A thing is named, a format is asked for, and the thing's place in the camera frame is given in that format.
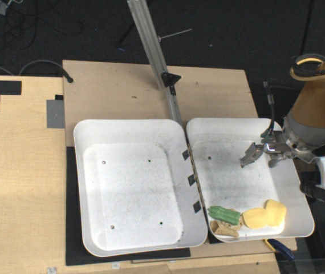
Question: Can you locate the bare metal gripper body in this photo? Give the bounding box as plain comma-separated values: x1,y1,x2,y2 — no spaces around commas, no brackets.
262,126,323,164

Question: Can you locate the white plastic tray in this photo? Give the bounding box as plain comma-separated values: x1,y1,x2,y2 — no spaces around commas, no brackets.
185,117,315,243
73,118,209,258

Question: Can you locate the yellow toy crisp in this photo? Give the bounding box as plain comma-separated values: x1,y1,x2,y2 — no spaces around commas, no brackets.
264,199,287,228
242,207,269,230

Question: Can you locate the green toy vegetable bundle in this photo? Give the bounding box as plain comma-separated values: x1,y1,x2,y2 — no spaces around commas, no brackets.
207,205,242,226

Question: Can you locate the brown cardboard board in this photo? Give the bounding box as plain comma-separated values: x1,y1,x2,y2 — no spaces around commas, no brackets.
62,60,298,265

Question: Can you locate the black cylinder on white bracket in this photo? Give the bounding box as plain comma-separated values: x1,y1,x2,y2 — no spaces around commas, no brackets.
299,156,325,204

